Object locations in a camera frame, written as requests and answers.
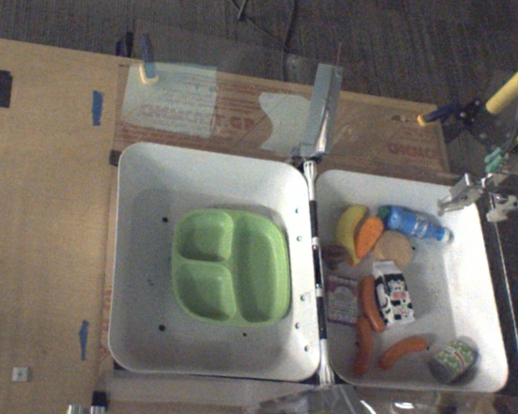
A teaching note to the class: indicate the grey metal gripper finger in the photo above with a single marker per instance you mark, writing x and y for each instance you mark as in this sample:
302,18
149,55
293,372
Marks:
460,194
504,205

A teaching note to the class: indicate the blue bottle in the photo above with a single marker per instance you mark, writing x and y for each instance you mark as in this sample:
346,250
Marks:
410,222

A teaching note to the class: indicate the tan round biscuit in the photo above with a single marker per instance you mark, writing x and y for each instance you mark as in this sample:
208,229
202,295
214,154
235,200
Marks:
395,250

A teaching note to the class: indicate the white plastic tray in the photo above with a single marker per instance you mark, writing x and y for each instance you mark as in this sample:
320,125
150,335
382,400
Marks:
145,281
456,293

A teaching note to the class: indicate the orange carrot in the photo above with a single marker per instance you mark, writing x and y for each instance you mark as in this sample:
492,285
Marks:
368,237

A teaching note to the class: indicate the yellow banana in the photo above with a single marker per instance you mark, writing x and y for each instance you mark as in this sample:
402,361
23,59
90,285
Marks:
347,229

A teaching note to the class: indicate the white cow print carton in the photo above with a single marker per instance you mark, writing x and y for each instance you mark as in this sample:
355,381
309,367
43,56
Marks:
394,297

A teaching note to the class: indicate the dark brown doughnut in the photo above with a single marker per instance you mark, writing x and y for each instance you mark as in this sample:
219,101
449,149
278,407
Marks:
334,255

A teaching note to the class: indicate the orange sausage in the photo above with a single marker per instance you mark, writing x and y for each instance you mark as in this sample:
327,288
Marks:
403,352
363,347
371,306

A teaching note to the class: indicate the thin black and white rod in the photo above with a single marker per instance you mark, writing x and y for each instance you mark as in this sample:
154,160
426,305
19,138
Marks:
316,242

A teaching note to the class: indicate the pink packet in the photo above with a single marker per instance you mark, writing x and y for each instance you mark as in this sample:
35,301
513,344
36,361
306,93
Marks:
341,299

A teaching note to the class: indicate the green and white can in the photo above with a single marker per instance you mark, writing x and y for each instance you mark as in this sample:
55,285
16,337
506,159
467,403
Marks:
452,361

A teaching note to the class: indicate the green divided plate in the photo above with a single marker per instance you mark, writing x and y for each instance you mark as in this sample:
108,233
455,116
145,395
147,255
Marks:
256,267

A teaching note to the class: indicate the brown cardboard board, red print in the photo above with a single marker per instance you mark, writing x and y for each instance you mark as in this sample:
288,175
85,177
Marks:
251,124

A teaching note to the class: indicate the small white square block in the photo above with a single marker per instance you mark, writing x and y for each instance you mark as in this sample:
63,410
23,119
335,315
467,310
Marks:
20,374

